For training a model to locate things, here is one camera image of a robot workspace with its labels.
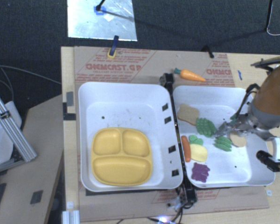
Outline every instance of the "metal sheet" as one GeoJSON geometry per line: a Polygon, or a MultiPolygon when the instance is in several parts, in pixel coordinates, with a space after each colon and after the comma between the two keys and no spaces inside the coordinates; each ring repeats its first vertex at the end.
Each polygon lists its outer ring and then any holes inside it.
{"type": "Polygon", "coordinates": [[[132,0],[106,0],[97,12],[101,0],[67,0],[68,36],[121,41],[137,41],[132,0]]]}

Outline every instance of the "blue mark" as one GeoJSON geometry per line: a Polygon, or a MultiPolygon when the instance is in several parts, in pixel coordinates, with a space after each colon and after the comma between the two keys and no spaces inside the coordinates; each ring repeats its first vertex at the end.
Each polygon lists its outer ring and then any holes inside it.
{"type": "Polygon", "coordinates": [[[239,70],[238,70],[238,76],[239,76],[239,79],[240,79],[240,80],[243,80],[243,79],[242,79],[242,73],[241,73],[239,70]]]}
{"type": "Polygon", "coordinates": [[[101,10],[100,11],[97,11],[96,10],[96,6],[94,6],[93,10],[94,10],[95,14],[98,15],[98,16],[104,15],[106,13],[106,11],[107,11],[104,6],[101,6],[101,10]]]}

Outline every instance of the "cardboard sheet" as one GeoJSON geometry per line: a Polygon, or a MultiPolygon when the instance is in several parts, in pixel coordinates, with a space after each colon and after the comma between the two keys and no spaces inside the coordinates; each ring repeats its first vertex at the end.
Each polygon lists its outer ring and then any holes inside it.
{"type": "MultiPolygon", "coordinates": [[[[75,94],[81,84],[88,81],[158,84],[163,73],[174,68],[188,69],[206,78],[205,83],[184,80],[175,75],[174,87],[179,85],[207,85],[234,87],[226,54],[117,49],[114,59],[107,58],[108,48],[75,47],[75,94]]],[[[77,115],[77,134],[79,134],[77,115]]],[[[77,135],[78,166],[80,168],[80,140],[77,135]]],[[[127,193],[91,193],[86,191],[79,177],[79,209],[81,222],[175,215],[167,203],[177,197],[175,190],[127,193]]],[[[185,214],[251,210],[268,208],[263,187],[202,189],[196,192],[197,203],[185,214]]]]}

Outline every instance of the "white container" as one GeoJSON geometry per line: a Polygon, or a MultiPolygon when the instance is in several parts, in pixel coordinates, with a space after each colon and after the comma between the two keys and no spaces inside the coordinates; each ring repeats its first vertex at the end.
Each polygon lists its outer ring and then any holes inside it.
{"type": "Polygon", "coordinates": [[[183,180],[172,106],[168,91],[155,84],[88,82],[78,92],[81,140],[81,180],[94,192],[174,189],[183,180]],[[91,142],[97,131],[125,127],[143,132],[149,139],[153,171],[138,186],[100,183],[91,171],[91,142]]]}
{"type": "MultiPolygon", "coordinates": [[[[209,119],[218,128],[224,121],[230,122],[230,117],[238,110],[244,95],[245,90],[240,88],[178,86],[174,90],[174,101],[176,112],[181,104],[187,104],[199,110],[200,118],[209,119]]],[[[246,113],[247,107],[244,105],[241,113],[246,113]]],[[[201,163],[210,169],[206,183],[191,178],[195,161],[186,163],[188,178],[195,186],[200,188],[262,186],[274,181],[275,173],[256,158],[259,150],[268,152],[266,142],[259,136],[250,134],[246,136],[246,146],[232,147],[231,152],[225,152],[213,145],[215,138],[199,135],[196,126],[181,120],[178,120],[178,126],[181,136],[195,134],[203,139],[203,146],[208,150],[206,162],[201,163]]]]}
{"type": "MultiPolygon", "coordinates": [[[[5,107],[9,111],[10,115],[13,117],[15,123],[18,127],[21,126],[21,117],[13,103],[13,101],[5,104],[5,107]]],[[[10,140],[8,134],[5,132],[4,128],[0,123],[0,164],[6,162],[10,159],[13,152],[13,142],[10,140]]]]}

